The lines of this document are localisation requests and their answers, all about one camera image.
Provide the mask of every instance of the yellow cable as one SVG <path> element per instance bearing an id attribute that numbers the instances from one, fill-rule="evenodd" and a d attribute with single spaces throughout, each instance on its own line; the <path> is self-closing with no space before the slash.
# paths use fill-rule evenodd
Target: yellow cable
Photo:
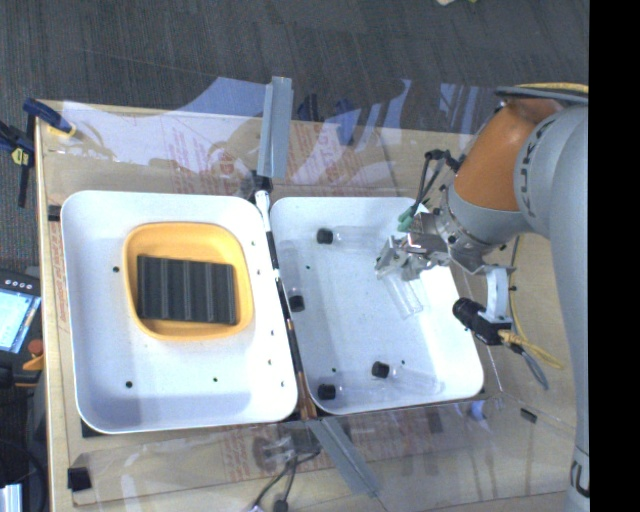
<path id="1" fill-rule="evenodd" d="M 517 266 L 516 263 L 518 261 L 518 256 L 520 254 L 520 247 L 522 247 L 522 240 L 524 238 L 524 235 L 519 235 L 518 238 L 519 239 L 517 241 L 515 252 L 513 254 L 513 261 L 511 263 L 511 266 L 514 268 Z M 513 318 L 513 324 L 515 325 L 516 331 L 519 332 L 520 334 L 516 334 L 513 331 L 507 331 L 507 330 L 500 330 L 498 331 L 498 334 L 506 343 L 515 343 L 518 345 L 522 345 L 523 347 L 527 347 L 530 352 L 537 355 L 538 358 L 540 358 L 542 361 L 547 363 L 549 366 L 556 368 L 558 370 L 564 369 L 564 365 L 558 359 L 556 359 L 554 356 L 552 356 L 549 352 L 547 352 L 543 348 L 538 347 L 537 345 L 534 345 L 527 339 L 524 333 L 524 329 L 522 328 L 522 323 L 520 322 L 520 317 L 518 316 L 518 312 L 516 310 L 515 300 L 513 298 L 512 289 L 515 287 L 513 284 L 515 281 L 514 275 L 515 275 L 515 272 L 512 272 L 509 275 L 509 307 L 511 308 L 511 316 Z"/>
<path id="2" fill-rule="evenodd" d="M 523 348 L 526 348 L 533 355 L 537 356 L 542 362 L 548 364 L 552 368 L 556 368 L 558 370 L 563 370 L 564 365 L 559 359 L 556 359 L 549 352 L 547 352 L 542 347 L 538 345 L 534 345 L 526 338 L 523 338 L 519 334 L 516 334 L 513 331 L 507 331 L 506 329 L 501 329 L 498 331 L 498 335 L 502 338 L 505 343 L 511 343 L 513 345 L 520 345 Z"/>
<path id="3" fill-rule="evenodd" d="M 516 87 L 535 87 L 537 89 L 562 89 L 565 91 L 575 91 L 589 94 L 589 86 L 583 84 L 573 84 L 569 82 L 543 82 L 538 84 L 519 84 Z"/>

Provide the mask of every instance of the table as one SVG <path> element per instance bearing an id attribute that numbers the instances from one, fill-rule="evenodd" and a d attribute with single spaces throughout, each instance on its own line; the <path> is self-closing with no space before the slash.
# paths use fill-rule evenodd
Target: table
<path id="1" fill-rule="evenodd" d="M 122 435 L 116 438 L 83 437 L 80 417 L 73 399 L 63 249 L 60 226 L 55 219 L 66 197 L 74 191 L 87 188 L 233 193 L 243 174 L 255 168 L 260 120 L 70 102 L 47 103 L 76 123 L 80 134 L 79 139 L 65 139 L 41 122 L 36 125 L 38 225 L 46 360 L 43 378 L 46 388 L 51 510 L 71 510 L 73 507 L 87 511 L 176 508 L 212 510 L 212 502 L 215 502 L 215 510 L 247 510 L 252 497 L 258 494 L 273 474 L 273 468 L 257 467 L 255 461 L 252 464 L 251 456 L 246 451 L 255 439 L 278 439 L 278 425 Z M 449 149 L 452 154 L 456 154 L 471 139 L 457 134 L 371 127 L 362 127 L 356 135 L 354 144 L 343 146 L 339 142 L 335 126 L 293 122 L 288 166 L 290 172 L 294 172 L 291 172 L 280 187 L 276 186 L 274 200 L 282 195 L 325 194 L 405 194 L 411 197 L 417 189 L 416 181 L 425 149 L 437 147 Z M 544 241 L 534 242 L 526 259 L 528 262 L 535 262 L 535 272 L 535 269 L 545 268 L 550 260 Z M 473 280 L 460 273 L 456 277 L 460 286 L 466 287 L 471 296 L 478 296 L 482 300 L 482 283 L 472 282 Z M 553 275 L 548 270 L 536 276 L 535 281 L 541 287 L 546 285 L 553 289 Z M 558 335 L 562 325 L 559 308 L 556 307 L 552 294 L 547 294 L 545 300 L 547 303 L 543 307 L 546 318 L 551 320 L 537 328 L 542 330 L 543 337 L 557 341 L 554 349 L 561 349 L 563 336 Z M 553 334 L 549 335 L 546 330 L 551 330 Z M 296 500 L 297 506 L 307 506 L 305 510 L 333 510 L 339 504 L 342 510 L 366 508 L 375 511 L 385 510 L 384 506 L 390 506 L 393 510 L 408 511 L 424 510 L 442 504 L 483 501 L 493 497 L 564 490 L 567 461 L 573 446 L 571 412 L 569 411 L 568 416 L 564 412 L 564 402 L 545 402 L 544 398 L 541 401 L 535 392 L 531 392 L 526 386 L 522 387 L 517 382 L 518 379 L 513 378 L 514 373 L 517 373 L 517 370 L 514 372 L 513 361 L 504 353 L 495 355 L 483 349 L 484 347 L 479 352 L 485 368 L 498 367 L 498 373 L 502 376 L 500 382 L 496 373 L 487 372 L 484 397 L 499 395 L 498 399 L 504 403 L 504 392 L 510 391 L 516 398 L 518 395 L 525 395 L 525 401 L 532 402 L 549 413 L 545 421 L 551 427 L 551 434 L 548 431 L 531 433 L 533 437 L 529 439 L 531 441 L 540 436 L 544 439 L 541 441 L 543 447 L 540 448 L 535 442 L 532 445 L 531 441 L 525 443 L 529 451 L 520 453 L 520 456 L 524 456 L 524 461 L 516 462 L 520 457 L 512 459 L 511 454 L 505 457 L 505 464 L 510 468 L 529 467 L 524 487 L 515 472 L 513 475 L 501 474 L 500 478 L 504 478 L 504 482 L 496 484 L 483 481 L 484 477 L 479 476 L 482 468 L 469 470 L 457 467 L 456 461 L 461 454 L 468 457 L 476 450 L 484 450 L 484 441 L 478 444 L 468 438 L 461 442 L 456 433 L 460 434 L 464 428 L 457 423 L 456 411 L 461 410 L 461 407 L 468 408 L 469 405 L 446 404 L 442 409 L 435 409 L 435 413 L 432 410 L 411 409 L 381 413 L 375 418 L 355 418 L 350 426 L 352 429 L 360 429 L 356 437 L 359 436 L 358 446 L 366 452 L 365 458 L 378 475 L 384 475 L 394 482 L 394 485 L 387 484 L 376 498 L 352 494 L 331 461 L 326 457 L 318 457 L 312 463 L 313 470 L 301 471 L 298 475 L 297 478 L 302 483 L 297 482 L 291 499 Z M 568 361 L 566 347 L 558 355 Z M 513 387 L 508 389 L 512 380 Z M 569 385 L 572 382 L 570 374 L 557 377 L 552 375 L 550 381 L 552 384 L 568 382 Z M 513 405 L 512 408 L 517 413 L 518 405 Z M 500 406 L 495 405 L 493 409 L 499 411 Z M 496 440 L 504 438 L 503 440 L 514 442 L 523 435 L 522 432 L 513 433 L 509 430 L 512 421 L 512 418 L 507 417 L 509 414 L 500 415 L 496 412 L 491 416 L 495 416 L 495 431 L 500 432 L 494 434 Z M 373 428 L 375 435 L 367 432 L 372 424 L 376 425 Z M 443 434 L 447 432 L 447 427 L 450 427 L 450 432 Z M 381 439 L 386 439 L 387 446 L 379 446 Z M 184 444 L 190 442 L 209 448 L 185 450 Z M 140 480 L 133 478 L 126 481 L 117 470 L 114 474 L 108 474 L 110 465 L 117 466 L 114 461 L 127 464 L 127 461 L 133 461 L 143 452 L 167 449 L 175 450 L 178 455 L 182 454 L 183 459 L 180 460 L 177 455 L 175 466 L 156 467 L 161 477 L 152 479 L 153 485 L 147 482 L 149 485 L 144 489 L 136 488 Z M 531 466 L 528 466 L 533 453 L 541 454 L 538 459 L 545 466 L 542 475 L 538 474 L 540 468 L 532 472 Z M 201 473 L 197 470 L 201 469 L 203 461 L 215 457 L 219 457 L 222 463 L 208 467 L 208 471 L 214 474 L 198 481 L 200 477 L 194 475 Z M 438 462 L 434 462 L 436 459 L 440 461 L 441 469 L 437 469 Z M 539 462 L 538 459 L 533 457 L 534 465 Z M 87 464 L 105 470 L 105 474 L 101 475 L 101 478 L 104 477 L 101 480 L 104 485 L 96 485 L 94 481 L 92 488 L 71 493 L 67 489 L 68 469 L 85 467 Z M 407 470 L 416 464 L 423 466 L 420 471 Z M 176 470 L 178 467 L 182 468 L 185 478 L 191 480 L 187 478 L 188 481 L 181 482 L 177 476 L 180 474 Z M 460 484 L 446 490 L 447 486 L 442 484 L 450 482 L 452 475 L 455 475 Z M 421 488 L 415 483 L 424 478 L 435 479 L 434 484 L 439 482 L 436 484 L 439 490 L 434 492 L 432 487 L 427 496 L 422 490 L 424 486 Z M 463 482 L 473 482 L 473 485 L 463 485 Z M 122 497 L 127 495 L 131 498 L 123 500 Z"/>

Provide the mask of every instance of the black ribbed pad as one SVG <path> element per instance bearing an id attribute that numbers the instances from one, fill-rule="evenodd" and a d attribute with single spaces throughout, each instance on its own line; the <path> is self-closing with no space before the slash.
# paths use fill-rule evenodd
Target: black ribbed pad
<path id="1" fill-rule="evenodd" d="M 235 325 L 233 266 L 138 256 L 138 316 Z"/>

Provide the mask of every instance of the cable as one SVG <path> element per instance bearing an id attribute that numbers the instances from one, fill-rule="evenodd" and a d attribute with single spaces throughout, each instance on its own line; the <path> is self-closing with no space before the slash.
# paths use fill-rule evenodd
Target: cable
<path id="1" fill-rule="evenodd" d="M 278 502 L 282 501 L 284 503 L 284 508 L 281 507 L 281 509 L 286 511 L 288 509 L 288 505 L 286 505 L 286 499 L 289 496 L 289 492 L 291 491 L 291 487 L 293 486 L 293 479 L 295 477 L 295 473 L 296 473 L 297 467 L 300 466 L 301 464 L 304 464 L 305 462 L 308 462 L 311 459 L 317 457 L 318 455 L 320 455 L 320 453 L 321 453 L 320 451 L 314 452 L 309 457 L 305 457 L 304 459 L 298 459 L 298 455 L 294 456 L 292 459 L 289 459 L 287 461 L 287 463 L 285 464 L 284 468 L 282 469 L 282 471 L 280 471 L 280 473 L 278 473 L 271 480 L 271 482 L 269 482 L 262 489 L 262 491 L 260 491 L 260 494 L 258 494 L 258 497 L 254 500 L 254 502 L 252 504 L 251 510 L 252 511 L 253 510 L 257 510 L 258 507 L 260 506 L 260 501 L 262 501 L 262 498 L 264 498 L 264 496 L 267 494 L 267 492 L 269 492 L 269 490 L 275 484 L 277 484 L 289 471 L 291 471 L 291 478 L 289 479 L 289 482 L 287 484 L 287 489 L 285 491 L 284 498 L 282 498 L 281 500 L 276 501 L 276 506 L 277 506 Z"/>
<path id="2" fill-rule="evenodd" d="M 0 438 L 0 444 L 4 444 L 5 446 L 10 446 L 14 450 L 18 450 L 22 454 L 26 455 L 27 458 L 29 459 L 29 461 L 36 468 L 36 472 L 38 473 L 38 476 L 40 477 L 40 491 L 41 491 L 40 492 L 40 504 L 39 504 L 37 510 L 38 510 L 38 512 L 42 512 L 44 510 L 46 504 L 47 504 L 47 496 L 49 494 L 49 491 L 47 489 L 47 474 L 46 474 L 44 468 L 42 467 L 42 464 L 40 464 L 40 461 L 37 459 L 37 457 L 33 453 L 31 453 L 29 450 L 23 448 L 19 444 L 14 443 L 13 441 L 8 441 L 6 439 Z"/>
<path id="3" fill-rule="evenodd" d="M 418 194 L 416 195 L 416 200 L 398 217 L 398 221 L 400 222 L 398 231 L 407 231 L 409 229 L 409 226 L 413 222 L 413 217 L 418 211 L 418 207 L 420 206 L 420 204 L 427 204 L 428 199 L 425 199 L 425 197 L 429 193 L 429 190 L 431 190 L 431 187 L 436 181 L 436 178 L 440 174 L 440 169 L 436 169 L 433 172 L 433 176 L 431 176 L 431 179 L 429 179 L 427 186 L 425 187 L 424 182 L 427 179 L 429 164 L 431 163 L 431 160 L 442 160 L 443 158 L 446 164 L 451 168 L 451 170 L 453 170 L 454 173 L 458 172 L 460 166 L 462 165 L 462 159 L 456 160 L 455 158 L 453 158 L 449 150 L 443 151 L 441 149 L 434 149 L 431 151 L 427 151 L 424 154 L 424 165 L 422 166 L 422 172 L 420 173 L 420 184 L 418 185 Z"/>
<path id="4" fill-rule="evenodd" d="M 516 263 L 518 261 L 518 255 L 520 254 L 520 247 L 522 242 L 522 236 L 518 235 L 515 238 L 515 242 L 513 245 L 513 253 L 511 255 L 511 263 L 510 266 L 512 268 L 516 268 Z M 529 341 L 527 336 L 524 333 L 524 329 L 522 328 L 522 323 L 520 322 L 520 317 L 518 316 L 518 311 L 516 310 L 515 300 L 513 298 L 513 292 L 516 290 L 516 286 L 514 284 L 515 272 L 512 272 L 509 275 L 509 309 L 511 310 L 511 316 L 513 317 L 513 325 L 515 327 L 514 331 L 498 331 L 500 337 L 505 341 L 505 343 L 520 345 L 522 347 L 526 347 L 536 355 L 543 362 L 551 366 L 552 368 L 556 368 L 558 370 L 564 369 L 564 365 L 560 362 L 560 360 L 556 359 L 549 352 L 544 350 L 543 348 L 534 345 Z"/>
<path id="5" fill-rule="evenodd" d="M 565 91 L 563 89 L 546 88 L 526 88 L 522 86 L 516 87 L 498 87 L 495 94 L 497 96 L 520 97 L 520 98 L 543 98 L 556 100 L 559 102 L 570 102 L 572 104 L 588 105 L 589 96 L 586 94 L 576 93 L 574 91 Z"/>
<path id="6" fill-rule="evenodd" d="M 589 94 L 589 86 L 574 84 L 570 82 L 542 82 L 535 84 L 518 84 L 516 87 L 535 87 L 536 89 L 559 89 L 563 91 L 574 91 L 582 94 Z"/>
<path id="7" fill-rule="evenodd" d="M 513 331 L 507 331 L 506 329 L 501 329 L 498 331 L 498 335 L 502 338 L 505 343 L 509 343 L 512 345 L 520 345 L 523 348 L 527 348 L 529 352 L 534 354 L 538 359 L 540 359 L 543 363 L 548 364 L 552 368 L 557 370 L 564 369 L 564 365 L 560 362 L 559 359 L 552 356 L 549 352 L 547 352 L 542 347 L 538 345 L 534 345 L 528 339 L 516 334 Z"/>

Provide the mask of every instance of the gray carpet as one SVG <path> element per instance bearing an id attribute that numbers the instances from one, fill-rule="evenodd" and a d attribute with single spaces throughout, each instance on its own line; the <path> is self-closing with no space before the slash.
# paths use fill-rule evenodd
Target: gray carpet
<path id="1" fill-rule="evenodd" d="M 484 103 L 464 125 L 472 133 L 496 86 L 588 84 L 589 16 L 586 0 L 3 0 L 0 120 L 24 129 L 28 96 L 176 109 L 218 77 L 284 75 L 294 106 L 315 93 L 319 116 L 330 117 L 346 98 L 363 110 L 360 123 L 410 81 L 399 126 L 421 130 L 459 129 L 442 86 L 474 88 Z M 219 100 L 199 109 L 248 108 Z M 13 271 L 38 265 L 34 186 L 18 208 L 19 171 L 0 154 L 0 268 Z M 16 393 L 0 391 L 0 403 Z M 0 408 L 0 437 L 22 441 L 26 407 L 17 403 Z"/>

